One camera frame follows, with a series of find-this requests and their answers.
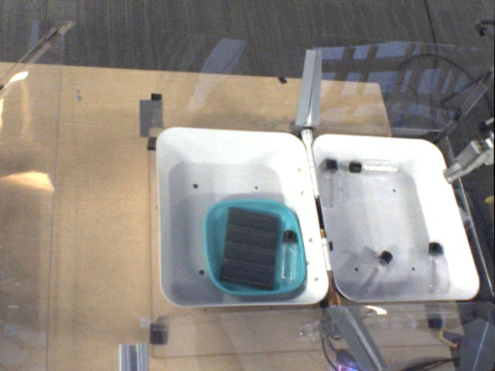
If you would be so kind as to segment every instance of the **clear bottle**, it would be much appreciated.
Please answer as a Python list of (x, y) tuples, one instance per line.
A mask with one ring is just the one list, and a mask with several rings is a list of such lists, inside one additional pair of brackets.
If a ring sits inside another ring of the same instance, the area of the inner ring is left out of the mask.
[(297, 253), (295, 232), (287, 230), (284, 232), (284, 238), (282, 241), (281, 279), (284, 284), (290, 285), (295, 283), (297, 272)]
[(430, 294), (445, 294), (449, 291), (449, 265), (443, 253), (443, 246), (438, 242), (428, 245), (428, 292)]
[(387, 174), (397, 173), (399, 164), (385, 159), (365, 159), (363, 161), (352, 161), (349, 164), (350, 173), (360, 174)]
[(319, 168), (319, 197), (325, 207), (334, 207), (340, 200), (339, 166), (335, 159), (325, 159)]
[(358, 290), (360, 299), (366, 299), (366, 296), (376, 290), (387, 274), (388, 265), (392, 261), (392, 258), (392, 253), (382, 251), (378, 257), (369, 260), (369, 263), (363, 265), (364, 271), (359, 282)]

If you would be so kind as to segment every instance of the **black bottle cap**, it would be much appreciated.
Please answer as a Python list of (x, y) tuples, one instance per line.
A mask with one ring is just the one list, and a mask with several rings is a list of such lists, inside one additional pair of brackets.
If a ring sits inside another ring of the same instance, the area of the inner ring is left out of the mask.
[(382, 251), (380, 256), (378, 257), (378, 259), (381, 262), (386, 263), (386, 265), (389, 265), (389, 263), (392, 261), (392, 258), (394, 257), (392, 256), (392, 253), (389, 251)]
[(428, 254), (431, 256), (441, 256), (443, 254), (443, 246), (438, 242), (431, 242), (428, 245)]
[(349, 172), (351, 173), (361, 173), (363, 170), (363, 166), (361, 165), (361, 162), (351, 162), (349, 164)]
[(284, 243), (295, 243), (295, 232), (291, 230), (284, 231)]
[(326, 159), (324, 163), (325, 163), (325, 170), (335, 172), (339, 169), (339, 166), (335, 159)]

